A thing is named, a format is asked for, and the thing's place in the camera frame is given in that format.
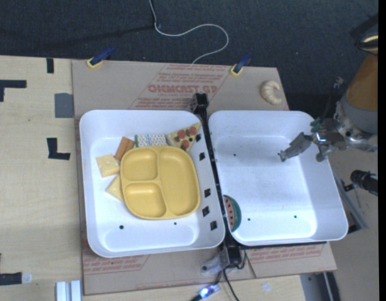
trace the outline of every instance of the light wood surface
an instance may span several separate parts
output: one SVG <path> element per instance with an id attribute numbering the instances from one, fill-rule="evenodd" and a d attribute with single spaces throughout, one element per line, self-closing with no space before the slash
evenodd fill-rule
<path id="1" fill-rule="evenodd" d="M 7 88 L 0 102 L 0 272 L 30 273 L 32 282 L 0 287 L 0 300 L 54 300 L 56 282 L 82 279 L 74 120 L 55 118 L 54 108 L 56 93 L 72 93 L 71 61 L 55 59 L 49 74 L 44 58 L 0 56 L 3 79 L 27 80 L 27 88 Z M 71 153 L 69 161 L 48 159 L 49 137 L 58 139 L 58 152 Z M 232 286 L 240 300 L 305 300 L 297 275 Z M 221 287 L 211 300 L 233 300 Z M 201 288 L 82 299 L 190 300 Z"/>

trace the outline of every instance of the toy pizza slice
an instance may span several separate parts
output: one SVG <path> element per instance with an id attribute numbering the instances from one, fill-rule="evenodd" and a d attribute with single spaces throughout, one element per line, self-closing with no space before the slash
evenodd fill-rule
<path id="1" fill-rule="evenodd" d="M 176 132 L 166 135 L 166 140 L 169 145 L 179 147 L 189 152 L 191 146 L 193 146 L 198 129 L 201 123 L 191 125 L 189 127 L 179 129 Z"/>

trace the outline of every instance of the black fabric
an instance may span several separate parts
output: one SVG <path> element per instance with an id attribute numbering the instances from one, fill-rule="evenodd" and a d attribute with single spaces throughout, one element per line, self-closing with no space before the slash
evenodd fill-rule
<path id="1" fill-rule="evenodd" d="M 226 50 L 198 63 L 277 67 L 293 110 L 317 117 L 336 77 L 349 83 L 366 57 L 358 35 L 378 31 L 378 0 L 153 0 L 161 30 L 215 23 Z M 180 38 L 153 28 L 148 0 L 0 0 L 0 55 L 191 63 L 224 34 L 202 28 Z"/>

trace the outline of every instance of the pepperoni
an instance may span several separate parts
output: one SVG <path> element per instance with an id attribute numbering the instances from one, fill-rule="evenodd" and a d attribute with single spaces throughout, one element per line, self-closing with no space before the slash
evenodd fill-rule
<path id="1" fill-rule="evenodd" d="M 190 145 L 190 143 L 186 139 L 181 142 L 181 148 L 182 149 L 187 149 L 189 145 Z"/>
<path id="2" fill-rule="evenodd" d="M 190 135 L 197 134 L 197 128 L 195 128 L 194 126 L 190 127 L 189 131 L 190 131 Z"/>
<path id="3" fill-rule="evenodd" d="M 186 137 L 186 132 L 185 132 L 183 129 L 179 130 L 179 131 L 178 131 L 178 137 L 179 137 L 180 139 L 185 138 L 185 137 Z"/>

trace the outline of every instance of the blue clamp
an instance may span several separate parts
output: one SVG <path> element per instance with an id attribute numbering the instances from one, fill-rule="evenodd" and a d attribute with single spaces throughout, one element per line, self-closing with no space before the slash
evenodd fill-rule
<path id="1" fill-rule="evenodd" d="M 246 53 L 240 61 L 230 69 L 230 74 L 237 77 L 242 73 L 243 66 L 248 66 L 251 62 L 251 53 Z"/>
<path id="2" fill-rule="evenodd" d="M 116 51 L 116 48 L 105 48 L 93 58 L 87 60 L 87 65 L 91 69 L 95 69 L 102 64 L 102 60 L 109 59 Z"/>

